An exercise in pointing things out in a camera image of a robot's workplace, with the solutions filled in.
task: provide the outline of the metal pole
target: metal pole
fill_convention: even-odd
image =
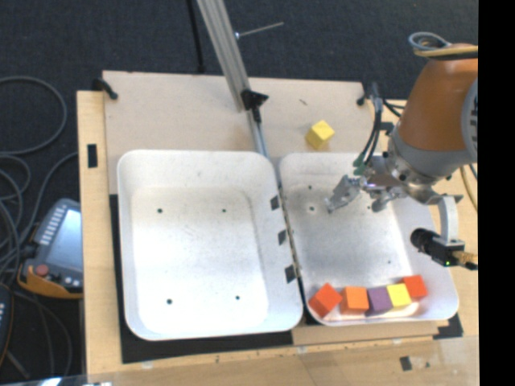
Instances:
[[[224,0],[196,1],[199,4],[200,13],[208,28],[209,37],[215,48],[216,57],[224,72],[237,110],[248,110],[242,100],[242,93],[250,90],[249,77],[247,76],[245,65],[241,58],[236,35],[229,21]],[[251,112],[248,112],[248,114],[256,149],[258,153],[268,158],[268,150],[263,137],[261,124],[259,121],[256,121]]]

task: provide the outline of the purple cube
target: purple cube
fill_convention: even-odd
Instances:
[[[386,313],[388,310],[393,309],[392,301],[389,298],[386,287],[382,286],[367,289],[367,294],[369,296],[370,308],[365,312],[365,316]]]

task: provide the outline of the yellow block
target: yellow block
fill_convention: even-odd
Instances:
[[[309,129],[306,134],[306,140],[315,149],[320,149],[334,135],[335,131],[332,127],[325,120],[321,120]]]
[[[388,295],[394,308],[404,307],[411,304],[410,293],[404,283],[388,285],[386,286],[386,290],[388,290]]]

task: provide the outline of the cube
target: cube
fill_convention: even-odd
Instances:
[[[362,314],[370,307],[365,287],[347,286],[340,294],[343,298],[340,303],[341,314]]]
[[[404,283],[387,285],[388,295],[394,309],[401,309],[411,304],[411,297]]]
[[[403,277],[400,282],[406,285],[412,299],[419,300],[427,296],[426,284],[421,275],[415,274],[414,276],[406,276]]]
[[[334,135],[335,131],[332,127],[325,120],[321,120],[309,129],[306,140],[318,150],[325,146]]]
[[[341,295],[329,283],[323,285],[309,300],[308,305],[321,318],[324,318],[342,301]]]
[[[370,308],[365,312],[366,316],[374,316],[375,314],[382,314],[392,310],[393,304],[386,287],[381,286],[367,289],[367,295]]]

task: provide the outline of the small tray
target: small tray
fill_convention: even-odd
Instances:
[[[129,328],[146,340],[288,331],[303,304],[271,163],[133,150],[117,167]]]
[[[374,213],[372,200],[362,192],[348,206],[328,213],[324,199],[343,175],[352,176],[355,158],[350,153],[300,153],[289,154],[280,163],[306,300],[326,282],[337,290],[347,285],[373,288],[413,274],[422,275],[428,296],[405,309],[370,317],[341,314],[336,307],[320,318],[308,306],[311,315],[328,326],[451,318],[458,310],[458,295],[449,270],[410,243],[416,228],[435,230],[427,206],[411,198],[397,199]]]

